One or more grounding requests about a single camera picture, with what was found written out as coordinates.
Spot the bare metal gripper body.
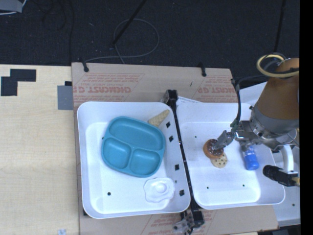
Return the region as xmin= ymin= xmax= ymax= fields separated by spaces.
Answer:
xmin=234 ymin=120 xmax=298 ymax=151

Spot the blue bottle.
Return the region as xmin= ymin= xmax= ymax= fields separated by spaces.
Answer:
xmin=243 ymin=146 xmax=260 ymax=171

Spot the brown doughnut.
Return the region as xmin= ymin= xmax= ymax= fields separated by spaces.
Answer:
xmin=202 ymin=139 xmax=224 ymax=160

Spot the beige chocolate chip biscuit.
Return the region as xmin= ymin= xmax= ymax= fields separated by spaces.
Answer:
xmin=210 ymin=153 xmax=229 ymax=169

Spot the thin black rod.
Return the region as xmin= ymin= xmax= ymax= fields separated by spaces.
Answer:
xmin=168 ymin=99 xmax=198 ymax=214

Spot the white plastic tray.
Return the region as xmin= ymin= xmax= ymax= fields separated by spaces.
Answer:
xmin=176 ymin=101 xmax=286 ymax=211
xmin=77 ymin=101 xmax=192 ymax=219

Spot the beige ice cream cone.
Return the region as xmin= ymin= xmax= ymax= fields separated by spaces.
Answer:
xmin=147 ymin=109 xmax=171 ymax=127

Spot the white fried egg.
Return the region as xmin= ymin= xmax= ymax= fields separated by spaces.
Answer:
xmin=143 ymin=177 xmax=176 ymax=204

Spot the blue divided plate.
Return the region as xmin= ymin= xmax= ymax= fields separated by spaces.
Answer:
xmin=101 ymin=116 xmax=167 ymax=178

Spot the brown cardboard board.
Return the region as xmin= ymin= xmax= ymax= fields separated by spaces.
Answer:
xmin=71 ymin=62 xmax=280 ymax=235

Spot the black cylinder on white bracket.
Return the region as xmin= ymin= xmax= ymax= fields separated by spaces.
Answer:
xmin=262 ymin=144 xmax=300 ymax=188

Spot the black block with wires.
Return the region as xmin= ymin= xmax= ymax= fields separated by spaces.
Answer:
xmin=190 ymin=210 xmax=205 ymax=229
xmin=164 ymin=89 xmax=178 ymax=103

